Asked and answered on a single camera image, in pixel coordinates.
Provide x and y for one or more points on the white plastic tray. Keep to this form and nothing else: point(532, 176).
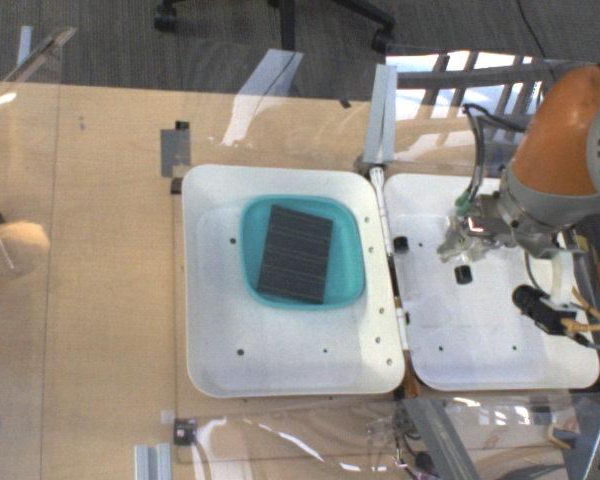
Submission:
point(480, 338)
point(290, 348)

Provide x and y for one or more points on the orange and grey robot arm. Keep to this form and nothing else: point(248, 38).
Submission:
point(555, 143)

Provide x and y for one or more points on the black ribbed rectangular block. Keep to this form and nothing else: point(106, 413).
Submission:
point(295, 255)

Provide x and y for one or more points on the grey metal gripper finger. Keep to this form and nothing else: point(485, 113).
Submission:
point(474, 251)
point(450, 249)

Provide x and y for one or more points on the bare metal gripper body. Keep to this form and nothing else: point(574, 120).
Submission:
point(495, 225)

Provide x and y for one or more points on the teal plate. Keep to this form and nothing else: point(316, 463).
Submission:
point(347, 258)

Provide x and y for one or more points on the black cylinder on white bracket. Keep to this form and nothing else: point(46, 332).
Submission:
point(540, 308)

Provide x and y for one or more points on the thin black and white rod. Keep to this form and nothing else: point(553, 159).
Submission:
point(383, 213)

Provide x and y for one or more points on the small black block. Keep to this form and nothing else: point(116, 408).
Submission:
point(463, 274)

